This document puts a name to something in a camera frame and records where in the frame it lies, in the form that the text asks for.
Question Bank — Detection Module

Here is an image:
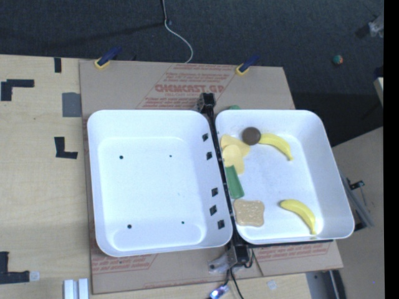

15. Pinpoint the thin black rod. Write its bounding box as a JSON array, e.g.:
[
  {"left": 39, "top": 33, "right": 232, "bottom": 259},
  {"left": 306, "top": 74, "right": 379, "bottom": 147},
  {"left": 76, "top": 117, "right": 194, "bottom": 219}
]
[{"left": 206, "top": 106, "right": 247, "bottom": 255}]

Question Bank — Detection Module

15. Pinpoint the yellow flat slice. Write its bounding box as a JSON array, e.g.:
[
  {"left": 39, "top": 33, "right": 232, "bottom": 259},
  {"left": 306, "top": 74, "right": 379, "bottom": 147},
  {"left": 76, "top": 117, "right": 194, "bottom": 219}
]
[{"left": 219, "top": 134, "right": 251, "bottom": 176}]

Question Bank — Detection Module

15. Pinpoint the yellow oval piece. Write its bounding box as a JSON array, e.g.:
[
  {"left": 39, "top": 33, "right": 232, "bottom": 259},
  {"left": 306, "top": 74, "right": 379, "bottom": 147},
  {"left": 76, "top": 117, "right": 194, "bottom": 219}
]
[{"left": 221, "top": 144, "right": 244, "bottom": 169}]

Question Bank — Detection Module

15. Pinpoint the brown round biscuit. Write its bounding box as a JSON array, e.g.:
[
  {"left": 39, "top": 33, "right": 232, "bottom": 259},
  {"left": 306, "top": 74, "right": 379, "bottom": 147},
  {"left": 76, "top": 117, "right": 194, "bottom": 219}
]
[{"left": 242, "top": 126, "right": 262, "bottom": 146}]

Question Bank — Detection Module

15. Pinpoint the green cylinder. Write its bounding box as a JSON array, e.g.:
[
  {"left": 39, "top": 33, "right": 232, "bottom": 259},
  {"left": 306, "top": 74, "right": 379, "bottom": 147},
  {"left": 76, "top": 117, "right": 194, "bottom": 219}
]
[{"left": 224, "top": 164, "right": 246, "bottom": 199}]

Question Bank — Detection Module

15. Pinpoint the white plastic tray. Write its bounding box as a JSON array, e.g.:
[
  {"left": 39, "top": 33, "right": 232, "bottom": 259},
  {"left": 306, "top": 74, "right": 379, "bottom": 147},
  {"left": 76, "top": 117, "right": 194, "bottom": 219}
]
[
  {"left": 86, "top": 109, "right": 234, "bottom": 258},
  {"left": 214, "top": 109, "right": 355, "bottom": 245}
]

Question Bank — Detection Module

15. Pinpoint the yellow banana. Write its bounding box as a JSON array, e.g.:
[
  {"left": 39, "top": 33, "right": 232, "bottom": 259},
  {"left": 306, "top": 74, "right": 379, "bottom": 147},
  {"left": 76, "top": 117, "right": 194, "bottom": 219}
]
[
  {"left": 257, "top": 132, "right": 294, "bottom": 162},
  {"left": 279, "top": 199, "right": 317, "bottom": 237}
]

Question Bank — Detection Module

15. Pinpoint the tan toast bread slice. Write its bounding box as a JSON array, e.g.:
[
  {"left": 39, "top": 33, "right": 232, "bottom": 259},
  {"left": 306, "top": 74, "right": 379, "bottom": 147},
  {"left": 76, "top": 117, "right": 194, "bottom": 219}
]
[{"left": 233, "top": 199, "right": 266, "bottom": 228}]

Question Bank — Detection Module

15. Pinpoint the brown cardboard board red print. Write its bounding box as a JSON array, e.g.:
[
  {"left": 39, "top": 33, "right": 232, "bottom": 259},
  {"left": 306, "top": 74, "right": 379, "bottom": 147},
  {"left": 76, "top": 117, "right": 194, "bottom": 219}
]
[{"left": 78, "top": 59, "right": 344, "bottom": 295}]

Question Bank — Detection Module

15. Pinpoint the black block with thin wires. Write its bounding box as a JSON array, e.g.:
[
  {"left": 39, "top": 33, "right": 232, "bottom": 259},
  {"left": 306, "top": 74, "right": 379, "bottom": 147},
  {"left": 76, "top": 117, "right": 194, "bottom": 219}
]
[{"left": 229, "top": 244, "right": 251, "bottom": 266}]

